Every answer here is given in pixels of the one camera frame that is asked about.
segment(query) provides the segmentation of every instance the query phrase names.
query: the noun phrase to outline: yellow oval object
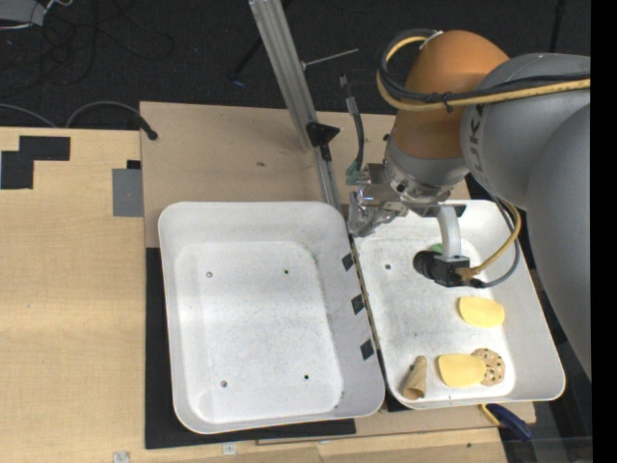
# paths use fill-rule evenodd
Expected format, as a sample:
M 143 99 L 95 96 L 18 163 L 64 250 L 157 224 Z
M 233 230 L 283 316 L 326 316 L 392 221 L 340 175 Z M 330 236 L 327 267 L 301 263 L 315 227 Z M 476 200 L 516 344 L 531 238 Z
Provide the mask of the yellow oval object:
M 459 312 L 467 323 L 480 328 L 494 328 L 505 319 L 503 306 L 490 298 L 461 297 Z
M 465 388 L 484 380 L 482 359 L 465 353 L 446 353 L 437 359 L 443 382 L 452 388 Z

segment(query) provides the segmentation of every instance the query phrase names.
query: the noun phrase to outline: wooden tabletop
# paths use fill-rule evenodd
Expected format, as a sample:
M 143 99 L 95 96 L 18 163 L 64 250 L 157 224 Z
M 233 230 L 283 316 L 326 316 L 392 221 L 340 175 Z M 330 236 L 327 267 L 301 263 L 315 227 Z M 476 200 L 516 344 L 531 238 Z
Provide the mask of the wooden tabletop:
M 112 195 L 112 171 L 142 159 L 140 133 L 0 128 L 0 150 L 20 136 L 71 144 L 69 161 L 34 162 L 32 189 L 0 190 L 0 461 L 507 461 L 473 406 L 380 412 L 329 444 L 145 449 L 145 219 L 114 216 Z M 533 422 L 531 403 L 512 409 Z

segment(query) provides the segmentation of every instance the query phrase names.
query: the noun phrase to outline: black mat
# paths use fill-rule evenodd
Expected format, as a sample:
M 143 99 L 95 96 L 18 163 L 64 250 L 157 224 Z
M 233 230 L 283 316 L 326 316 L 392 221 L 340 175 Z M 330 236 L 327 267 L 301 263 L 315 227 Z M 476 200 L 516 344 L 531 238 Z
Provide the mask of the black mat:
M 188 430 L 174 413 L 165 292 L 159 249 L 146 249 L 146 265 L 146 449 L 255 439 L 328 437 L 356 433 L 356 424 L 353 419 L 294 423 L 213 435 L 201 435 Z

